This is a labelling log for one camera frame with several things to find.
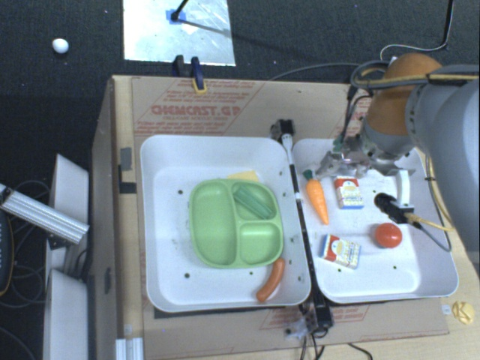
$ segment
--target red tomato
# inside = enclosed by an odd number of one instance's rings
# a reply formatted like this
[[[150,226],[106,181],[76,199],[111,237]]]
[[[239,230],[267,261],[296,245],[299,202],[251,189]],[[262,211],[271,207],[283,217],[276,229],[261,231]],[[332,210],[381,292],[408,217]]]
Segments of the red tomato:
[[[395,224],[383,223],[375,229],[375,239],[384,248],[395,248],[402,242],[402,231]]]

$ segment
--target white ball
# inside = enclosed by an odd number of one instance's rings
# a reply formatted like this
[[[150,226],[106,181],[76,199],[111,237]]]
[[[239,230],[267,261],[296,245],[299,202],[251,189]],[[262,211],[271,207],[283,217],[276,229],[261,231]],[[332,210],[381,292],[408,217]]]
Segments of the white ball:
[[[52,47],[57,53],[68,52],[68,41],[65,39],[55,39],[52,41]]]

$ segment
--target green divided plate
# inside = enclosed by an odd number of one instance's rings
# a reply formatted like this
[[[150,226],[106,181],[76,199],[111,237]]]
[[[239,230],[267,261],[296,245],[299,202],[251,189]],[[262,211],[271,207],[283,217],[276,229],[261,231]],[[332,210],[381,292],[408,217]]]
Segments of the green divided plate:
[[[215,179],[190,195],[190,234],[196,255],[216,268],[273,263],[284,249],[284,231],[272,191],[256,181]]]

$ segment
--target sausage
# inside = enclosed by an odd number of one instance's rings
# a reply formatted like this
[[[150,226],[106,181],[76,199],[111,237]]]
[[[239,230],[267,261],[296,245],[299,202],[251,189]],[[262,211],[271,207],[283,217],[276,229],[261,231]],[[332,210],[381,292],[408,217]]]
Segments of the sausage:
[[[256,293],[256,299],[264,302],[275,291],[282,276],[284,276],[285,260],[279,257],[272,265],[271,274],[265,285]]]

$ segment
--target yellow round object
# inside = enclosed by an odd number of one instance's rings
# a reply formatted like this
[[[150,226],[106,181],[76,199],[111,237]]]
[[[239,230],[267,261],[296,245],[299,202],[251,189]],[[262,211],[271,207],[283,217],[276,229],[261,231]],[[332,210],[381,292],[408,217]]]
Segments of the yellow round object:
[[[457,320],[459,320],[463,324],[471,324],[473,323],[473,317],[475,316],[475,310],[473,306],[469,303],[464,301],[456,301],[453,304],[453,308],[451,309],[453,316]]]

